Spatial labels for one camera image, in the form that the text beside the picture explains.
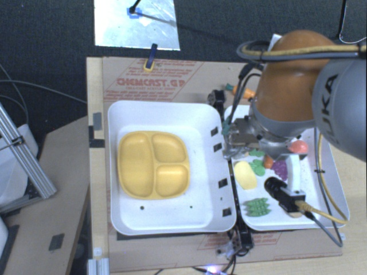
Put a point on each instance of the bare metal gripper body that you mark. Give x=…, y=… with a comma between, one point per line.
x=243, y=133

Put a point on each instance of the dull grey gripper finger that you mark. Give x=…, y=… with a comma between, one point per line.
x=229, y=153
x=243, y=152

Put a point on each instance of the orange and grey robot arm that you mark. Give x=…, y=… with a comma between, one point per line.
x=289, y=84

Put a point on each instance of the small green leafy toy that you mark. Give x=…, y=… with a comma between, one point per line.
x=256, y=153

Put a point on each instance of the green broccoli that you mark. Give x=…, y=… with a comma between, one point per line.
x=258, y=168

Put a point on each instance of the yellow oval toy food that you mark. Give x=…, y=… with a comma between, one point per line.
x=245, y=176

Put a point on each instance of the small orange carrot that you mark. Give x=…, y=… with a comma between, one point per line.
x=268, y=162

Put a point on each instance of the thin black and white rod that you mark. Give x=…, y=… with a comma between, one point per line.
x=232, y=182

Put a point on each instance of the orange carrot with green end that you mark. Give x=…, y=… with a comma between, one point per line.
x=249, y=92

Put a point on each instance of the purple grapes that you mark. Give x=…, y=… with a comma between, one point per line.
x=281, y=169

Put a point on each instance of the red peach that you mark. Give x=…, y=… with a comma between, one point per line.
x=298, y=146

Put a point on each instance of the green pea pods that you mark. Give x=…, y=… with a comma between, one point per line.
x=258, y=207

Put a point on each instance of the white plastic tray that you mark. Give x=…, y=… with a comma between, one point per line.
x=275, y=222
x=200, y=211

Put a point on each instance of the tan biscuit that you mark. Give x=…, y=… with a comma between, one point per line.
x=295, y=215

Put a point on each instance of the yellow divided plate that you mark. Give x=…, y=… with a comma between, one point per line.
x=149, y=165

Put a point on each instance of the brown cardboard board red print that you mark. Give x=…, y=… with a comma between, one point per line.
x=172, y=76

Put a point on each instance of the black cylinder on white bracket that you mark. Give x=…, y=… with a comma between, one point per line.
x=294, y=176

